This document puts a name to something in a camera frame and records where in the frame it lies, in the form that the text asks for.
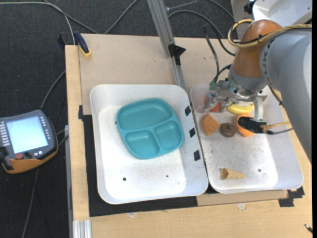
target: black carpet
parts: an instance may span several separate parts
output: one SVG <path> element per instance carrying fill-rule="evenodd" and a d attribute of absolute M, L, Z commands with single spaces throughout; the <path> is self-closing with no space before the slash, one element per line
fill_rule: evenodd
<path fill-rule="evenodd" d="M 41 0 L 0 0 L 0 2 Z M 104 33 L 133 0 L 48 0 L 94 31 Z M 233 19 L 207 0 L 164 0 L 171 8 L 192 10 L 210 19 L 223 36 Z M 193 2 L 183 7 L 175 6 Z M 214 0 L 232 13 L 230 0 Z M 206 21 L 183 12 L 170 18 L 176 37 L 201 37 Z M 91 33 L 70 20 L 73 31 Z M 65 17 L 48 5 L 0 4 L 0 117 L 26 113 L 41 106 L 49 88 L 65 70 L 64 54 L 57 38 L 71 40 Z M 146 0 L 138 1 L 109 34 L 156 36 Z M 211 30 L 210 37 L 216 35 Z M 61 131 L 67 124 L 66 81 L 52 90 L 44 111 Z M 39 168 L 36 193 L 25 233 L 26 238 L 68 237 L 68 206 L 64 146 Z M 9 175 L 0 168 L 0 238 L 22 237 L 36 170 Z"/>

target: screen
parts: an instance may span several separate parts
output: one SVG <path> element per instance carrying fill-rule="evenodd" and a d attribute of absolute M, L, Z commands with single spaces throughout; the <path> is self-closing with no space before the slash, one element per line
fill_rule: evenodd
<path fill-rule="evenodd" d="M 14 153 L 48 145 L 39 117 L 10 121 L 6 125 Z"/>

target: wooden table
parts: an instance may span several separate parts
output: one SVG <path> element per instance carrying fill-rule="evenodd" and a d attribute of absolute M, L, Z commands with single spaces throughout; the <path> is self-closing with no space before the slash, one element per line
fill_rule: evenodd
<path fill-rule="evenodd" d="M 96 42 L 93 35 L 84 35 L 86 42 L 92 45 Z M 105 83 L 120 83 L 120 77 L 115 78 L 115 65 L 124 63 L 131 66 L 131 60 L 140 62 L 144 60 L 145 66 L 148 60 L 163 60 L 163 50 L 160 50 L 160 42 L 157 37 L 131 37 L 131 36 L 102 36 L 101 42 L 116 45 L 127 45 L 132 57 L 129 57 L 129 49 L 119 54 L 115 49 L 107 50 L 105 56 L 117 59 L 118 63 L 107 63 L 112 70 L 112 77 Z M 185 84 L 190 88 L 197 82 L 209 83 L 215 72 L 210 51 L 206 41 L 202 39 L 175 38 L 176 44 L 187 48 L 182 55 L 182 68 Z M 145 58 L 143 53 L 138 57 L 134 47 L 149 45 L 158 51 L 156 57 Z M 232 62 L 232 57 L 221 51 L 216 40 L 212 40 L 215 49 L 220 54 L 220 67 Z M 280 207 L 276 197 L 284 197 L 287 191 L 260 191 L 254 194 L 229 194 L 218 195 L 211 198 L 209 195 L 198 197 L 199 207 L 172 209 L 162 211 L 137 212 L 131 214 L 116 214 L 101 217 L 90 217 L 88 205 L 88 186 L 86 175 L 85 145 L 83 122 L 78 117 L 78 108 L 83 104 L 82 80 L 80 73 L 80 56 L 77 46 L 66 46 L 66 75 L 68 97 L 68 126 L 70 145 L 71 168 L 71 208 L 74 221 L 91 220 L 92 235 L 94 238 L 178 238 L 178 237 L 219 237 L 219 238 L 267 238 L 267 237 L 312 237 L 304 224 L 312 226 L 312 166 L 301 147 L 294 132 L 291 139 L 300 163 L 304 183 L 305 195 L 294 200 L 294 207 Z M 201 57 L 197 64 L 192 57 Z M 173 84 L 172 72 L 167 84 Z M 244 209 L 238 207 L 237 202 L 242 202 Z"/>

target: banana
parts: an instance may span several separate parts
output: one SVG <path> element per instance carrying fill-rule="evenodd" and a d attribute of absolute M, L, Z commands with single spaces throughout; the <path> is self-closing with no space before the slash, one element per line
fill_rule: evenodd
<path fill-rule="evenodd" d="M 254 108 L 254 104 L 246 105 L 246 106 L 240 106 L 237 104 L 232 104 L 231 106 L 227 107 L 227 110 L 235 115 L 241 115 L 245 113 L 250 113 Z"/>

